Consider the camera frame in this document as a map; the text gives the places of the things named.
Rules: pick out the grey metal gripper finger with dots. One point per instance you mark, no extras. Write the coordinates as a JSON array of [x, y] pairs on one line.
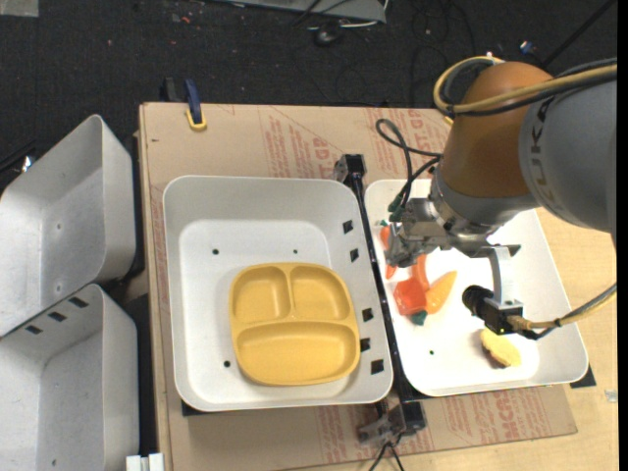
[[396, 253], [413, 254]]

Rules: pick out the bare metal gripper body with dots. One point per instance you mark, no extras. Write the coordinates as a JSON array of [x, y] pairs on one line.
[[426, 224]]

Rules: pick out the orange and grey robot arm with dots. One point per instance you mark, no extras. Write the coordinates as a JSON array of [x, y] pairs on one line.
[[490, 150]]

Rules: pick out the small orange carrot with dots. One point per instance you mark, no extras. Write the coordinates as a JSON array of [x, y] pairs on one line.
[[385, 236]]

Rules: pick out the pale orange carrot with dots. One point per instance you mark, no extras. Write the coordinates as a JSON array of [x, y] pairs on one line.
[[439, 290]]

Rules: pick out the white plastic tray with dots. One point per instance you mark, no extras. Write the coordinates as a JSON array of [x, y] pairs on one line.
[[255, 224], [73, 395], [456, 361], [64, 224]]

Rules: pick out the yellow biscuit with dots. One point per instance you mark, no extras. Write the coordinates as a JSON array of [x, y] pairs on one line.
[[500, 349]]

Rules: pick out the yellow divided plate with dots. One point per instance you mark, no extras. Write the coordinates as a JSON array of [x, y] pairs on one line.
[[294, 341]]

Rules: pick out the brown cardboard board red print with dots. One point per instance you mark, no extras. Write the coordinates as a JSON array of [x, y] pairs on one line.
[[235, 145]]

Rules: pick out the black cylinder on white bracket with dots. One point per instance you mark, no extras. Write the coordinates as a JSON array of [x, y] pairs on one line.
[[500, 307]]

